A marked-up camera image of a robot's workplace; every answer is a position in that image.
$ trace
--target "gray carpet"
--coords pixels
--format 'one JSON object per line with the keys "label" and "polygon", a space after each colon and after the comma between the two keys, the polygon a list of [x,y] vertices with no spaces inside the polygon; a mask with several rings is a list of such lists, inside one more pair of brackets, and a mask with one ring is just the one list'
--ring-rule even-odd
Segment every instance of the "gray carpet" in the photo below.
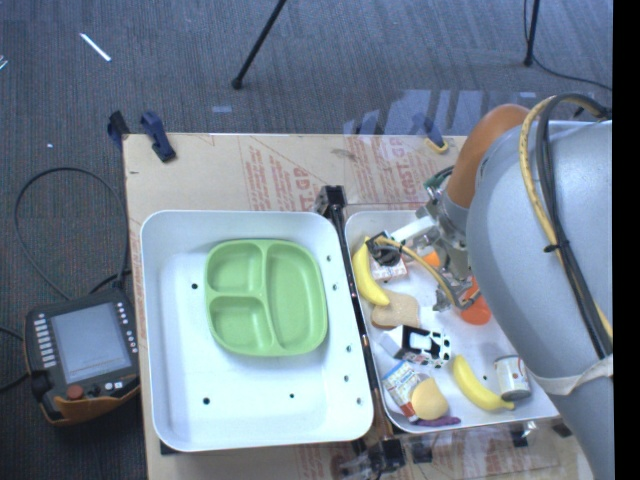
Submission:
{"label": "gray carpet", "polygon": [[[75,166],[125,197],[116,110],[134,133],[154,110],[168,132],[414,134],[429,118],[465,135],[509,101],[579,92],[612,105],[613,0],[541,0],[529,67],[533,0],[289,0],[235,90],[277,1],[0,0],[1,326],[21,334],[31,308],[62,300],[17,240],[25,183]],[[557,117],[589,117],[573,110]],[[17,212],[27,250],[73,297],[119,268],[119,219],[109,191],[73,171],[38,179]],[[0,364],[0,384],[25,370],[6,332]],[[138,399],[68,429],[46,423],[28,381],[0,402],[0,478],[145,478]]]}

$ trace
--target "green divided plate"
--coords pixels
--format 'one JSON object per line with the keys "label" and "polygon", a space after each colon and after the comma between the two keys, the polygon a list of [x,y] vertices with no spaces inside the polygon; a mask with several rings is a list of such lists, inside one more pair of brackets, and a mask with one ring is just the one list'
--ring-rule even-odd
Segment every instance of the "green divided plate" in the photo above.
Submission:
{"label": "green divided plate", "polygon": [[327,334],[320,267],[286,240],[222,242],[205,264],[209,329],[224,348],[251,356],[314,350]]}

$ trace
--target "silver can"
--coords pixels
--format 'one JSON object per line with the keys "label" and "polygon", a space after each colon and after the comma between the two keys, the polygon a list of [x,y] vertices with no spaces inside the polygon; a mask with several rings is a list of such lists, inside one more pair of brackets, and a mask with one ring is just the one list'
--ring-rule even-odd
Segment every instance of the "silver can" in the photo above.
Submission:
{"label": "silver can", "polygon": [[493,367],[498,376],[500,396],[503,400],[512,402],[531,396],[527,368],[519,356],[499,357],[494,361]]}

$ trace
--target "yellow banana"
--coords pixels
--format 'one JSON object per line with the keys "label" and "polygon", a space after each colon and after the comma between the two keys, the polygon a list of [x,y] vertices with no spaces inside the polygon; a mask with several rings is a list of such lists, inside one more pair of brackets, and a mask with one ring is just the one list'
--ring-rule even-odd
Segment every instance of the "yellow banana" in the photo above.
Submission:
{"label": "yellow banana", "polygon": [[460,391],[474,404],[485,411],[515,408],[513,402],[503,400],[500,395],[485,387],[473,373],[467,360],[460,354],[453,359],[453,378]]}
{"label": "yellow banana", "polygon": [[369,240],[368,236],[364,238],[364,243],[351,258],[356,288],[358,289],[358,293],[372,304],[376,306],[388,306],[391,302],[389,297],[371,275],[367,240]]}

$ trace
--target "black metal rod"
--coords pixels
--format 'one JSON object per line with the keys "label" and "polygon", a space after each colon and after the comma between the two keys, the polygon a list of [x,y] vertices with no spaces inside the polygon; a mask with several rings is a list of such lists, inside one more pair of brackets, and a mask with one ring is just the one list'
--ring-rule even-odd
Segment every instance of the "black metal rod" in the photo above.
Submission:
{"label": "black metal rod", "polygon": [[536,25],[538,24],[538,10],[540,0],[533,0],[533,13],[531,14],[531,27],[529,27],[529,40],[527,41],[527,56],[524,59],[525,66],[533,63],[533,41],[536,38]]}
{"label": "black metal rod", "polygon": [[231,82],[231,86],[234,89],[240,89],[242,87],[242,79],[244,78],[244,75],[246,75],[247,71],[249,70],[249,67],[253,62],[254,57],[260,50],[260,47],[262,46],[262,43],[264,42],[264,40],[267,38],[267,35],[269,34],[271,27],[273,26],[276,19],[278,18],[278,15],[280,14],[280,11],[284,7],[285,3],[287,3],[287,0],[278,0],[278,3],[276,4],[275,9],[273,9],[271,16],[269,16],[269,20],[267,21],[266,25],[262,29],[262,32],[260,33],[260,37],[258,37],[258,40],[253,45],[253,48],[251,49],[251,52],[249,53],[247,60],[245,60],[244,64],[242,65],[242,68],[240,68],[240,72],[238,73],[238,76],[236,76]]}

